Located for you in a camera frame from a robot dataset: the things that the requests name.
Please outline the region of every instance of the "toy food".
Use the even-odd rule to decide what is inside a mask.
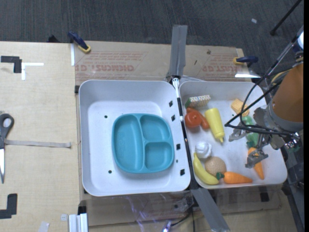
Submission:
[[[232,104],[231,108],[234,110],[235,113],[239,114],[241,112],[243,102],[239,99],[235,99]],[[242,116],[247,116],[249,114],[249,109],[242,114]]]
[[[223,137],[225,135],[223,124],[219,110],[217,108],[211,108],[206,110],[205,118],[209,123],[211,132],[214,135],[215,139],[219,139],[223,143]]]
[[[195,145],[195,152],[200,159],[206,159],[211,156],[212,146],[207,142],[199,142]]]
[[[216,177],[205,170],[202,163],[198,159],[196,152],[194,152],[193,169],[196,176],[205,184],[217,185],[219,183],[219,180]]]
[[[250,154],[251,152],[253,152],[253,151],[255,151],[255,150],[256,150],[256,148],[251,147],[251,148],[248,150],[248,154]],[[263,165],[262,165],[262,162],[261,162],[261,161],[255,164],[254,170],[255,170],[256,173],[259,175],[260,179],[261,179],[261,180],[264,180]]]
[[[198,127],[202,123],[202,118],[198,111],[191,111],[184,116],[184,123],[188,128]]]
[[[205,169],[211,175],[216,176],[218,172],[222,174],[226,172],[226,164],[220,157],[211,156],[205,161]]]
[[[207,119],[196,109],[192,108],[192,107],[188,107],[187,109],[187,113],[190,113],[190,112],[197,112],[198,115],[201,117],[202,119],[202,122],[201,122],[201,127],[205,130],[209,129],[209,123],[207,121]]]
[[[252,179],[236,172],[217,173],[217,179],[223,179],[226,184],[252,183]]]
[[[188,107],[203,107],[206,106],[207,103],[210,101],[211,97],[209,95],[201,95],[201,96],[195,96],[195,97],[190,97],[187,99],[186,103],[184,104],[185,108]]]
[[[242,121],[246,124],[246,125],[252,125],[253,124],[253,120],[250,116],[244,116],[242,118]],[[246,134],[246,138],[247,138],[247,145],[249,147],[255,147],[257,145],[258,139],[259,139],[259,134],[256,132],[250,132]]]

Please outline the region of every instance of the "wire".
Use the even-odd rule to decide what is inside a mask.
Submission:
[[[193,232],[195,232],[195,222],[194,222],[194,215],[193,215],[193,208],[192,208],[192,207],[190,207],[190,208],[188,209],[188,214],[187,214],[185,217],[183,217],[182,219],[180,219],[178,222],[172,223],[170,226],[172,227],[172,226],[175,226],[175,225],[177,225],[177,224],[179,224],[179,223],[185,221],[190,215],[192,215]]]
[[[276,74],[275,76],[274,76],[274,78],[271,80],[271,83],[272,84],[276,84],[275,82],[277,81],[277,80],[279,80],[279,78],[283,78],[283,77],[285,77],[285,75],[289,72],[290,70],[287,70],[287,71],[283,71],[283,72],[280,72],[280,73],[278,73],[278,74]]]
[[[253,87],[250,89],[249,93],[247,94],[242,107],[241,111],[232,119],[230,119],[226,124],[225,127],[232,127],[234,129],[239,129],[239,130],[246,130],[246,131],[251,131],[251,132],[256,132],[260,134],[276,134],[276,135],[286,135],[286,136],[292,136],[295,137],[293,133],[286,133],[286,132],[281,132],[277,130],[272,130],[260,125],[247,125],[245,122],[242,120],[242,114],[246,112],[249,108],[251,108],[253,105],[255,105],[257,102],[259,102],[263,97],[265,97],[268,93],[270,93],[273,89],[275,89],[281,82],[274,84],[270,89],[268,89],[262,96],[260,96],[258,99],[256,99],[253,103],[251,103],[249,106],[245,108],[245,105],[247,103],[247,100],[249,96],[251,95],[252,91],[255,89],[256,86],[258,86],[262,81],[264,81],[273,71],[274,69],[278,66],[278,64],[281,62],[281,60],[284,58],[284,56],[287,54],[287,52],[293,47],[295,42],[297,41],[299,35],[303,32],[304,26],[301,27],[301,29],[298,31],[296,36],[289,42],[287,47],[284,49],[284,51],[280,54],[280,56],[277,58],[276,62],[266,71],[266,73],[253,85]],[[233,122],[236,118],[240,116],[240,121],[242,126],[233,126],[230,123]]]

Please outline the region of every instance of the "gray floor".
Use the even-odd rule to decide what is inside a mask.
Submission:
[[[297,0],[0,0],[0,41],[46,42],[68,31],[84,40],[171,44],[172,26],[188,25],[187,44],[234,46],[257,56],[263,74],[304,24]],[[293,57],[285,62],[290,68]]]

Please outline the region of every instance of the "toy banana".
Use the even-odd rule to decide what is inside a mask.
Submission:
[[[215,176],[205,170],[202,163],[198,159],[196,152],[194,152],[193,169],[196,176],[205,184],[217,185],[219,183],[219,180]]]

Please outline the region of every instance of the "orange carrot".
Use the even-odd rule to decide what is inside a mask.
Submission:
[[[187,110],[187,113],[193,112],[193,111],[198,112],[200,118],[202,119],[201,127],[202,127],[203,129],[205,129],[205,130],[208,130],[208,129],[210,128],[207,119],[206,119],[198,110],[196,110],[196,109],[194,109],[194,108],[192,108],[192,107],[187,107],[186,110]]]
[[[251,148],[248,150],[248,155],[249,155],[251,152],[255,151],[255,150],[256,150],[256,148],[251,147]],[[257,172],[257,174],[259,175],[260,179],[261,179],[261,180],[264,180],[263,165],[262,165],[262,162],[261,162],[261,161],[255,164],[254,170]]]
[[[226,184],[252,183],[252,179],[236,172],[217,173],[217,179],[223,179]]]

